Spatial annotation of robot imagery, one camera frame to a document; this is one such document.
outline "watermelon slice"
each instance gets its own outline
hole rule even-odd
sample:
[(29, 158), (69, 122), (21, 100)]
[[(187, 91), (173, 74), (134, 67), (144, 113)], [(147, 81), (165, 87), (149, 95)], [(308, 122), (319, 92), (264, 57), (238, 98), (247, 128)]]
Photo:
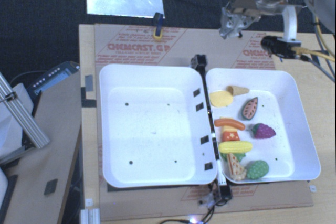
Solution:
[(256, 114), (257, 107), (258, 107), (258, 97), (254, 97), (244, 105), (242, 110), (243, 118), (251, 120)]

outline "electronic device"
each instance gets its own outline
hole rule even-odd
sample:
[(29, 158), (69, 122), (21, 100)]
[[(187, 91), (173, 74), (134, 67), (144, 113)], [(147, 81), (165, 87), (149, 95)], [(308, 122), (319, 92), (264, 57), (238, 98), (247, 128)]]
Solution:
[(79, 65), (72, 61), (63, 62), (54, 68), (45, 72), (42, 76), (36, 79), (28, 88), (27, 92), (30, 98), (34, 101), (40, 92), (43, 92), (61, 82), (80, 69)]

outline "cardboard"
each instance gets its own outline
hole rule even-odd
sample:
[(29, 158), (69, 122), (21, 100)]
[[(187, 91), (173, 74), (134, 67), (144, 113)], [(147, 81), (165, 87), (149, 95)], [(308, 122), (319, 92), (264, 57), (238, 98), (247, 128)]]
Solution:
[[(265, 34), (246, 31), (242, 38), (223, 40), (218, 30), (165, 27), (162, 39), (157, 41), (152, 37), (154, 28), (149, 26), (95, 25), (94, 28), (101, 220), (206, 213), (207, 208), (199, 205), (198, 201), (209, 194), (208, 186), (128, 190), (108, 187), (102, 175), (98, 74), (109, 63), (189, 66), (195, 54), (207, 55), (207, 70), (215, 67), (273, 70), (272, 59), (259, 45)], [(216, 212), (313, 205), (309, 185), (304, 181), (234, 185), (232, 192), (233, 199), (216, 208)]]

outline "sausage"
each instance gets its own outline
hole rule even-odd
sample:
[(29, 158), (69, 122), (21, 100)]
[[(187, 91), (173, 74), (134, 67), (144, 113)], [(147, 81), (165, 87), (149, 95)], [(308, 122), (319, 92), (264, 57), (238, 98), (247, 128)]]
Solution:
[(240, 121), (236, 121), (234, 119), (217, 119), (217, 120), (215, 120), (215, 126), (216, 127), (231, 126), (233, 128), (237, 128), (241, 131), (245, 130), (244, 123), (242, 123)]

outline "toy pizza slice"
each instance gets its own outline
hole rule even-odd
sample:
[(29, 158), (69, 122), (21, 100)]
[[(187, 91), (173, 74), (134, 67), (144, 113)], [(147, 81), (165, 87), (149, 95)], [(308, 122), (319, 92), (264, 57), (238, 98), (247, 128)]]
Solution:
[(230, 177), (233, 180), (243, 180), (246, 177), (247, 171), (240, 165), (236, 156), (232, 153), (227, 154), (227, 161), (229, 164)]

